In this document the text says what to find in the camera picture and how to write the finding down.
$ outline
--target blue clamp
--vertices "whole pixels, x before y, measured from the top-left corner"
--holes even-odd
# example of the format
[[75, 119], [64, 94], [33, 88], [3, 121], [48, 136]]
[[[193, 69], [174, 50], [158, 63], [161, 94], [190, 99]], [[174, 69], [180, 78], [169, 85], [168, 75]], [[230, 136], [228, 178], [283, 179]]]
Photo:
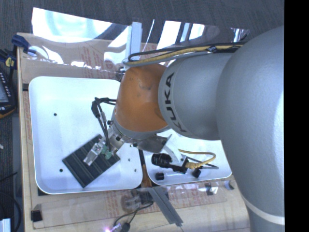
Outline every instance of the blue clamp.
[[24, 53], [28, 53], [31, 45], [24, 37], [17, 34], [13, 36], [12, 44], [14, 46], [12, 51], [9, 51], [8, 49], [4, 49], [4, 51], [0, 50], [0, 61], [4, 62], [5, 66], [10, 69], [17, 70], [17, 47], [22, 47], [24, 49]]

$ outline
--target device screen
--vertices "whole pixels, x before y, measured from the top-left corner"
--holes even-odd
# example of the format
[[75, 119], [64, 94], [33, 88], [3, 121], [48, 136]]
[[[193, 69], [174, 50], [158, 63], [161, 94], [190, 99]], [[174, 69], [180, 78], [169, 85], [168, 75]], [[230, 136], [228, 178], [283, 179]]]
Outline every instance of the device screen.
[[8, 102], [9, 99], [6, 96], [3, 85], [0, 84], [0, 102]]

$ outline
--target yellow cable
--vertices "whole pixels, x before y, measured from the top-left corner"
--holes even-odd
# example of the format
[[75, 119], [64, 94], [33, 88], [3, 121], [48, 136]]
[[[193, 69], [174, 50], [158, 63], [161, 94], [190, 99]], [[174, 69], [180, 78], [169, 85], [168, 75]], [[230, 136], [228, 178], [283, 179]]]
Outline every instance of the yellow cable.
[[186, 163], [185, 167], [189, 168], [189, 169], [195, 169], [195, 168], [199, 168], [202, 165], [205, 165], [207, 163], [210, 163], [211, 161], [216, 159], [216, 154], [212, 153], [212, 152], [194, 152], [194, 151], [186, 151], [186, 150], [182, 150], [182, 149], [178, 149], [180, 152], [182, 153], [187, 153], [187, 154], [194, 154], [194, 155], [212, 155], [212, 158], [210, 158], [209, 160], [203, 161], [203, 162], [199, 162], [199, 163], [194, 163], [194, 162], [188, 162]]
[[[159, 56], [153, 57], [153, 58], [146, 58], [146, 59], [142, 59], [142, 60], [138, 60], [138, 61], [126, 62], [126, 65], [142, 64], [142, 63], [147, 63], [147, 62], [152, 62], [152, 61], [156, 61], [156, 60], [162, 60], [162, 59], [174, 57], [174, 56], [185, 54], [185, 53], [206, 51], [211, 46], [213, 46], [213, 45], [186, 48], [186, 49], [183, 49], [183, 50], [162, 54], [162, 55], [159, 55]], [[228, 48], [233, 47], [233, 46], [242, 46], [242, 44], [239, 44], [239, 45], [238, 44], [237, 45], [235, 45], [235, 44], [218, 45], [218, 46], [215, 46], [215, 47], [218, 50], [224, 50], [224, 49], [228, 49]]]

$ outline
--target white tray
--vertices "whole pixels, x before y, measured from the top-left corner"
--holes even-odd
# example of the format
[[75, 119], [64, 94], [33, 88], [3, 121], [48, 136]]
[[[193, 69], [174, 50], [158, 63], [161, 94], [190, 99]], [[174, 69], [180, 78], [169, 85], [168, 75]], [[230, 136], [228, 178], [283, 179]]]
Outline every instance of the white tray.
[[[120, 161], [85, 188], [62, 162], [96, 135], [103, 135], [91, 112], [91, 102], [95, 97], [116, 99], [119, 85], [114, 80], [45, 76], [30, 82], [35, 179], [42, 191], [62, 194], [131, 189], [141, 183], [138, 150], [127, 144], [117, 152]], [[110, 119], [113, 106], [102, 104], [102, 109]]]
[[[184, 184], [196, 181], [206, 181], [213, 179], [222, 179], [229, 177], [232, 174], [230, 166], [227, 162], [225, 152], [223, 150], [221, 141], [208, 141], [208, 140], [198, 140], [191, 139], [184, 136], [179, 135], [173, 130], [168, 130], [163, 133], [158, 134], [159, 136], [168, 137], [172, 134], [170, 140], [173, 142], [176, 148], [186, 150], [186, 151], [199, 151], [199, 152], [212, 152], [216, 154], [216, 159], [210, 164], [219, 167], [219, 169], [202, 169], [201, 174], [198, 178], [195, 178], [192, 175], [193, 170], [188, 169], [186, 174], [180, 174], [173, 172], [172, 169], [168, 168], [160, 168], [151, 163], [152, 153], [145, 152], [145, 164], [147, 168], [148, 175], [150, 179], [160, 186], [169, 186], [176, 184]], [[210, 155], [192, 155], [192, 154], [184, 154], [191, 158], [197, 159], [199, 161], [205, 161], [211, 158]], [[161, 172], [164, 173], [164, 180], [156, 180], [155, 174]]]

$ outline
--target wooden table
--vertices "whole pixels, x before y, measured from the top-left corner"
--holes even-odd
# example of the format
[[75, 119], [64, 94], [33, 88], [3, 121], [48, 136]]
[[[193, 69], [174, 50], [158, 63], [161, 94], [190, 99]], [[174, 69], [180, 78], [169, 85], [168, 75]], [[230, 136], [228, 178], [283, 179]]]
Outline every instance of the wooden table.
[[[34, 160], [31, 136], [30, 110], [28, 103], [28, 91], [23, 90], [23, 71], [21, 51], [17, 52], [18, 62], [18, 103], [20, 116], [20, 136], [21, 136], [21, 160], [22, 160], [22, 186], [23, 186], [23, 215], [25, 231], [37, 232], [103, 232], [105, 228], [112, 227], [115, 218], [95, 219], [93, 221], [74, 221], [76, 216], [72, 214], [82, 213], [83, 217], [92, 211], [92, 206], [87, 202], [74, 204], [77, 200], [88, 199], [91, 194], [62, 194], [62, 195], [38, 195], [38, 188], [34, 179]], [[187, 206], [178, 208], [176, 211], [183, 220], [182, 230], [185, 232], [204, 231], [204, 232], [249, 232], [249, 220], [244, 202], [240, 196], [240, 192], [234, 183], [235, 189], [228, 190], [220, 187], [220, 196], [215, 194], [204, 199], [204, 204]], [[94, 193], [93, 195], [104, 195], [102, 193]], [[53, 207], [57, 204], [68, 204], [62, 208]], [[31, 221], [31, 211], [40, 210], [42, 207], [49, 207], [50, 210], [45, 213], [43, 220]], [[142, 231], [169, 231], [180, 232], [181, 228], [175, 224], [169, 224], [164, 215], [160, 211], [150, 212], [146, 214], [136, 215], [131, 223], [131, 232]]]

